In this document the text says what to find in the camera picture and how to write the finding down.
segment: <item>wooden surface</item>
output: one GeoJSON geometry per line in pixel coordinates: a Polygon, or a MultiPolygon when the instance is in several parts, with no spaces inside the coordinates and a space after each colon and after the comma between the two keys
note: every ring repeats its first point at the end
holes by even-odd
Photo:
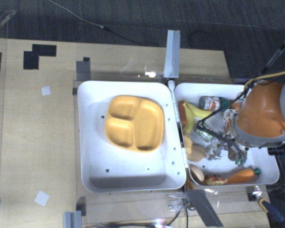
{"type": "MultiPolygon", "coordinates": [[[[90,57],[92,72],[140,73],[162,70],[165,49],[9,39],[5,52],[0,228],[60,228],[63,213],[74,211],[77,201],[72,96],[76,60],[90,57]],[[39,70],[23,70],[23,51],[31,51],[33,43],[57,45],[57,56],[39,57],[39,70]],[[44,86],[50,86],[51,95],[42,95],[44,86]],[[40,190],[49,195],[44,207],[34,202],[40,190]]],[[[222,52],[182,49],[180,60],[181,74],[229,75],[222,52]]],[[[106,206],[100,202],[99,207],[105,218],[106,206]]],[[[249,209],[219,216],[225,227],[267,228],[265,213],[249,209]]],[[[184,224],[180,218],[173,227],[184,224]]],[[[197,214],[190,225],[204,227],[197,214]]]]}

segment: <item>black floor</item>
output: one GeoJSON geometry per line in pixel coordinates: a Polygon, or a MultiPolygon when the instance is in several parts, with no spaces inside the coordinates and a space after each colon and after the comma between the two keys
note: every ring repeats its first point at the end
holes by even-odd
{"type": "MultiPolygon", "coordinates": [[[[167,30],[178,29],[182,48],[224,50],[234,78],[259,73],[285,39],[285,0],[53,1],[81,19],[48,0],[0,0],[0,15],[17,12],[8,37],[136,45],[92,22],[144,45],[164,47],[167,30]]],[[[281,69],[285,52],[271,71],[281,69]]],[[[272,196],[272,202],[285,207],[285,192],[272,196]]]]}

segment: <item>yellow divided plate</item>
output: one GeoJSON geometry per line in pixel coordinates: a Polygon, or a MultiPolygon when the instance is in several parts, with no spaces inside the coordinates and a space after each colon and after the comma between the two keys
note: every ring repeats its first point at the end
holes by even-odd
{"type": "Polygon", "coordinates": [[[153,151],[162,142],[163,129],[163,111],[154,101],[120,95],[110,102],[104,131],[111,144],[130,151],[153,151]]]}

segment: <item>yellow cable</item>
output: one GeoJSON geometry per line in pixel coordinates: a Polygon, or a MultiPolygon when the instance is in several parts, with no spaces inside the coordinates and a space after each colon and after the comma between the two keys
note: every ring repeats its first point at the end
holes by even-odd
{"type": "Polygon", "coordinates": [[[263,76],[259,76],[259,77],[252,78],[252,79],[248,80],[248,81],[245,83],[244,89],[246,89],[246,87],[247,87],[249,84],[251,84],[252,81],[257,81],[257,80],[264,79],[264,78],[277,77],[277,76],[281,76],[281,75],[285,75],[285,71],[279,72],[279,73],[268,74],[268,75],[263,75],[263,76]]]}

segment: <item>orange carrot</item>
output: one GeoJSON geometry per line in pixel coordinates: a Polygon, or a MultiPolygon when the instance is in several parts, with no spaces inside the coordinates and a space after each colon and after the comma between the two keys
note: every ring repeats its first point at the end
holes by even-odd
{"type": "Polygon", "coordinates": [[[260,170],[258,168],[252,169],[244,169],[236,174],[234,174],[232,177],[228,178],[228,183],[240,183],[240,182],[246,182],[253,179],[253,177],[260,174],[260,170]]]}
{"type": "Polygon", "coordinates": [[[182,105],[184,101],[179,102],[179,113],[180,113],[180,122],[183,126],[187,124],[187,118],[186,118],[186,113],[185,113],[185,107],[182,105]]]}

